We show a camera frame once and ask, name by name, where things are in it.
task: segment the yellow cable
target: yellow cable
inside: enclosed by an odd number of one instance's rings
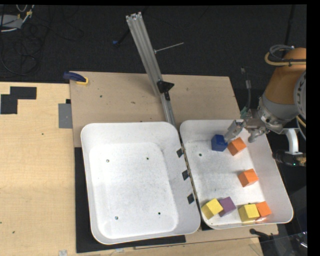
[[[299,122],[304,128],[307,128],[306,123],[305,123],[304,121],[302,121],[299,116],[296,116],[295,118],[298,120],[298,122]]]
[[[270,61],[268,59],[270,55],[270,52],[267,52],[266,55],[264,56],[264,60],[266,63],[270,64],[270,65],[273,65],[273,66],[289,66],[289,65],[306,65],[307,62],[306,61],[298,61],[298,62],[273,62],[273,61]]]

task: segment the dark floor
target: dark floor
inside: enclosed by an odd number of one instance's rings
[[[113,44],[128,30],[126,15],[143,10],[155,50],[183,42],[156,54],[161,73],[230,77],[240,109],[247,101],[241,67],[248,71],[251,107],[256,108],[274,71],[264,61],[269,48],[285,43],[306,48],[307,44],[306,4],[35,5],[21,29],[9,31],[2,27],[0,79],[65,83],[68,81],[63,79],[63,73],[71,70],[145,73],[131,34],[120,47]],[[15,4],[9,4],[4,5],[2,13],[18,11]],[[270,133],[267,137],[273,151],[288,148],[284,135]],[[300,151],[306,152],[302,138]],[[306,167],[278,167],[289,196],[306,187]],[[299,231],[294,221],[289,225],[289,233]]]

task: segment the blue clamp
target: blue clamp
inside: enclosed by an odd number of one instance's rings
[[[78,85],[86,85],[88,83],[88,78],[77,73],[65,71],[63,73],[63,79],[73,80]]]

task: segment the purple cube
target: purple cube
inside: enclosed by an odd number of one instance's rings
[[[223,208],[223,210],[219,212],[220,217],[230,214],[237,208],[230,196],[220,199],[218,202]]]
[[[228,146],[228,143],[225,142],[225,138],[223,135],[216,134],[211,139],[211,148],[214,151],[224,151]]]

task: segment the wooden table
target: wooden table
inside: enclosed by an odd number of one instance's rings
[[[81,126],[91,122],[92,116],[87,117],[92,112],[96,113],[93,119],[101,122],[131,122],[138,121],[137,118],[142,118],[141,121],[150,121],[150,118],[152,121],[163,121],[164,115],[161,101],[153,98],[151,87],[145,94],[147,101],[135,99],[137,95],[145,98],[141,92],[145,92],[149,85],[146,74],[79,74],[89,78],[87,87],[76,86],[73,81],[70,84],[0,82],[0,94],[9,94],[10,87],[37,88],[36,99],[18,100],[17,114],[0,114],[0,255],[58,256],[59,252],[63,255],[64,250],[67,256],[117,254],[114,249],[76,253],[74,148],[79,146],[77,136]],[[164,75],[163,78],[175,84],[170,97],[177,124],[194,118],[238,118],[239,108],[228,77]],[[126,79],[129,79],[131,86],[136,85],[140,93],[135,90],[135,95],[125,87],[121,88],[126,84],[123,82]],[[99,92],[91,90],[86,94],[87,101],[96,102],[94,96],[107,99],[105,93],[110,92],[111,88],[103,85],[111,86],[112,81],[117,81],[119,86],[119,90],[113,93],[121,92],[122,98],[114,100],[109,95],[107,102],[104,102],[108,103],[104,106],[110,105],[107,111],[103,107],[95,111],[85,104],[83,97],[86,88],[87,92],[88,88],[97,89],[97,85],[102,88]],[[74,129],[59,128],[58,104],[64,104],[70,98]],[[119,108],[112,111],[112,105],[117,107],[119,101],[134,105],[137,111],[127,115]],[[143,107],[148,107],[148,111],[141,117]],[[129,256],[256,256],[257,252],[261,253],[261,247],[257,236],[251,235],[249,229],[246,226],[223,230],[199,229],[186,235],[184,244],[128,247],[123,251]],[[259,231],[276,235],[278,227],[276,224],[259,225]]]

